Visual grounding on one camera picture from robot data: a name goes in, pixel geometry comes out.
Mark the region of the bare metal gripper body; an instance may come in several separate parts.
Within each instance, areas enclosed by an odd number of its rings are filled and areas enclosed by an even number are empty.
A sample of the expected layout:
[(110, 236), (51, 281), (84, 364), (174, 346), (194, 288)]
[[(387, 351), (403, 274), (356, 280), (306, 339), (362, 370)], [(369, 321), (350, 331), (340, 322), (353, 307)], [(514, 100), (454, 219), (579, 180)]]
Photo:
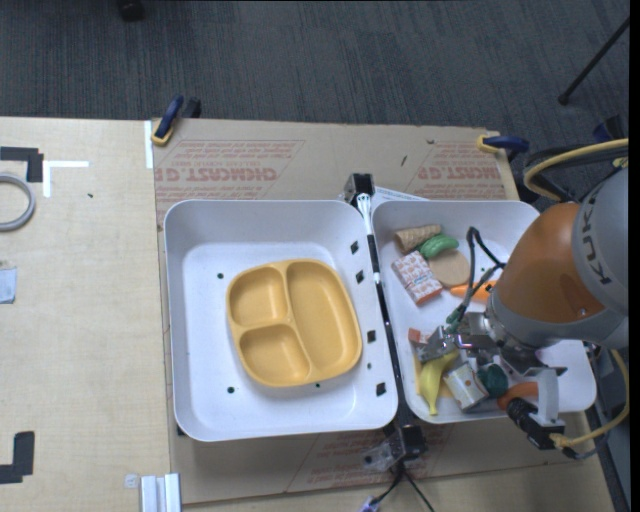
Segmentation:
[(500, 359), (519, 375), (533, 375), (544, 367), (536, 355), (536, 349), (524, 344), (488, 313), (467, 313), (463, 321), (462, 334), (485, 334), (496, 343), (496, 349), (467, 350), (468, 353), (487, 364), (490, 356)]

